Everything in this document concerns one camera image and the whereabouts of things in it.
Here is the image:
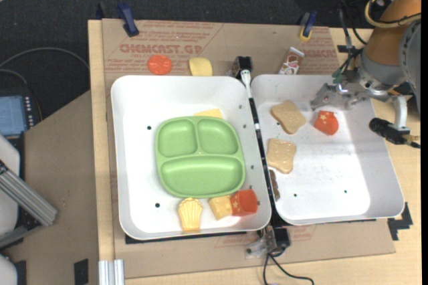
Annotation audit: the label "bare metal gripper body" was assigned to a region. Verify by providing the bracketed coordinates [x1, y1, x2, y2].
[335, 81, 391, 110]

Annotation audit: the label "red cup with yellow stars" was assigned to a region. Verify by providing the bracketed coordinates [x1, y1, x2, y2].
[229, 189, 260, 218]
[313, 110, 340, 136]

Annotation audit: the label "tan bread slice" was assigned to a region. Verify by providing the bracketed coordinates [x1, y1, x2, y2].
[265, 138, 298, 175]
[270, 99, 308, 135]

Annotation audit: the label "brown and white packet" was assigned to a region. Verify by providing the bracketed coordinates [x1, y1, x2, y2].
[278, 46, 306, 76]

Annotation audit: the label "thin black and white rod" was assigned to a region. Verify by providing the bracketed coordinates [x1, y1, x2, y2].
[240, 69, 280, 229]

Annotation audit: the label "white plastic tray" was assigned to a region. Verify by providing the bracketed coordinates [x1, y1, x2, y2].
[249, 73, 406, 226]
[110, 74, 272, 241]

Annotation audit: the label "brown cardboard board red print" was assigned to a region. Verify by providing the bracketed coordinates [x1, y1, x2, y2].
[101, 18, 397, 280]

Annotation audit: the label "yellow cheese slice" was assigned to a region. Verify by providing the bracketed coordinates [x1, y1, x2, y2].
[193, 107, 224, 120]

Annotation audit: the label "pale yellow rounded piece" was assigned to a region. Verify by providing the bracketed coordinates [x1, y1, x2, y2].
[188, 57, 214, 77]

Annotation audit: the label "green divided plate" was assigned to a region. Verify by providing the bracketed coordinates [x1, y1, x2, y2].
[154, 116, 247, 199]

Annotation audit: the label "yellow cheese wedge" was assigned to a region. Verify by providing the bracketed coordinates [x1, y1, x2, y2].
[207, 195, 233, 221]

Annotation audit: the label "orange round disc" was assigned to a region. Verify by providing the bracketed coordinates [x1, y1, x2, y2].
[146, 54, 173, 76]

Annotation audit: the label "black cylinder on white bracket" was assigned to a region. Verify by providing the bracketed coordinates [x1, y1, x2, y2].
[368, 94, 412, 145]

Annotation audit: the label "black block with thin wires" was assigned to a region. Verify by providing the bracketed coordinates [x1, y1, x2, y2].
[245, 225, 292, 260]
[230, 56, 253, 78]

